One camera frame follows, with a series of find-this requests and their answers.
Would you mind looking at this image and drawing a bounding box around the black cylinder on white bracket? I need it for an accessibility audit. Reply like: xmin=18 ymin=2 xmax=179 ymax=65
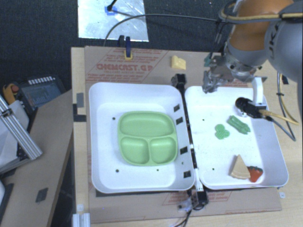
xmin=235 ymin=76 xmax=267 ymax=119

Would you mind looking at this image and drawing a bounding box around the green broccoli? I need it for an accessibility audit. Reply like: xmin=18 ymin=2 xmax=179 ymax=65
xmin=214 ymin=123 xmax=231 ymax=140

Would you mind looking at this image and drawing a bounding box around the white plastic tray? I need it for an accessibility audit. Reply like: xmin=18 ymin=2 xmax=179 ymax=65
xmin=184 ymin=85 xmax=289 ymax=190
xmin=89 ymin=82 xmax=196 ymax=194

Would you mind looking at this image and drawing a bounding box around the green asparagus bundle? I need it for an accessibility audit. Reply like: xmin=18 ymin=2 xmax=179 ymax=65
xmin=227 ymin=115 xmax=251 ymax=134

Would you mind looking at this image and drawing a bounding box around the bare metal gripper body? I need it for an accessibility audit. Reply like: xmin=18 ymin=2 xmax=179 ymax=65
xmin=203 ymin=55 xmax=258 ymax=87

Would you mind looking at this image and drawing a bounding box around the green divided plate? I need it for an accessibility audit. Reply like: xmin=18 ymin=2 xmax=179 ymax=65
xmin=117 ymin=111 xmax=178 ymax=167

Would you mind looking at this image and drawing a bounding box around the thin black and white rod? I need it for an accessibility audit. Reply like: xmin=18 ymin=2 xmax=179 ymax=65
xmin=178 ymin=81 xmax=202 ymax=193

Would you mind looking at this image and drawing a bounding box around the brown cardboard board red print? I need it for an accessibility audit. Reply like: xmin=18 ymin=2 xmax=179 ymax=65
xmin=84 ymin=45 xmax=283 ymax=224

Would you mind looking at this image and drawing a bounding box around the beige pizza slice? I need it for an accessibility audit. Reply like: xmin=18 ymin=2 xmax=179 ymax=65
xmin=228 ymin=154 xmax=251 ymax=180

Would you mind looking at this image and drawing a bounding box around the red strawberry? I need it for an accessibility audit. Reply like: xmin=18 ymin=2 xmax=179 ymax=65
xmin=247 ymin=166 xmax=264 ymax=183

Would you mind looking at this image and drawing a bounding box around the yellow cheese wedge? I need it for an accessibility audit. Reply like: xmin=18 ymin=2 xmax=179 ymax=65
xmin=171 ymin=55 xmax=187 ymax=70

